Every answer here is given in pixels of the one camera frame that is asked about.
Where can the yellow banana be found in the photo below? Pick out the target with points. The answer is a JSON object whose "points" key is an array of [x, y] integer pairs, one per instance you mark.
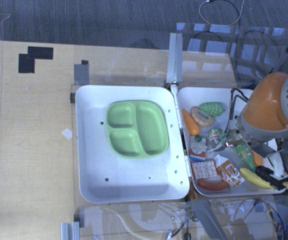
{"points": [[252, 177]]}

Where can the green grapes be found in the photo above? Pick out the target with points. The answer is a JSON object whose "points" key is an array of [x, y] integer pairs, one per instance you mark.
{"points": [[212, 109]]}

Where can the green and white can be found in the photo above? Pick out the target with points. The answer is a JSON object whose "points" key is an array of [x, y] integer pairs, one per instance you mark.
{"points": [[214, 134]]}

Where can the black cylinder on white bracket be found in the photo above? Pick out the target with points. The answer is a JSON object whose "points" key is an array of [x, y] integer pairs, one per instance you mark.
{"points": [[268, 175]]}

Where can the red sausage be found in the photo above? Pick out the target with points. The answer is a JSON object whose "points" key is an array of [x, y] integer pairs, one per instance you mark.
{"points": [[212, 185]]}

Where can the white plastic tray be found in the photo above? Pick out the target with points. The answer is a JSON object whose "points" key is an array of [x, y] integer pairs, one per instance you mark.
{"points": [[208, 96], [96, 159]]}

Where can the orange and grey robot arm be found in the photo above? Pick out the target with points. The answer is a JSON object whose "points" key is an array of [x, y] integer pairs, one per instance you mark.
{"points": [[266, 109]]}

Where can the tan biscuit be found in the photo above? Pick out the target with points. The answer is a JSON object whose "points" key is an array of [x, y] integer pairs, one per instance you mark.
{"points": [[203, 121]]}

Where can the orange and white packet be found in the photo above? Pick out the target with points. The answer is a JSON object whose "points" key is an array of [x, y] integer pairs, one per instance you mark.
{"points": [[203, 169]]}

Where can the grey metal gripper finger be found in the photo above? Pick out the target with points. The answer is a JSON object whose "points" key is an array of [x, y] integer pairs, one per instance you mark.
{"points": [[216, 148]]}

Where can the orange and white carton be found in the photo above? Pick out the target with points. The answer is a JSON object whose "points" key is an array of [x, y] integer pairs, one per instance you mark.
{"points": [[229, 172]]}

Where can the green divided plate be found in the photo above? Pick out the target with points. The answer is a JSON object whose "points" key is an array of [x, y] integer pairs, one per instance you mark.
{"points": [[148, 129]]}

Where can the orange rounded toy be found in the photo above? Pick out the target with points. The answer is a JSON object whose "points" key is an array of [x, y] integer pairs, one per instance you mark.
{"points": [[258, 159]]}

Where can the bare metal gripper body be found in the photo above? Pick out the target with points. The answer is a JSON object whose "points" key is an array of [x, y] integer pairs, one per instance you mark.
{"points": [[242, 137]]}

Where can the orange carrot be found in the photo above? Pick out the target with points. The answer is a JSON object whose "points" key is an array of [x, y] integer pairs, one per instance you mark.
{"points": [[191, 124]]}

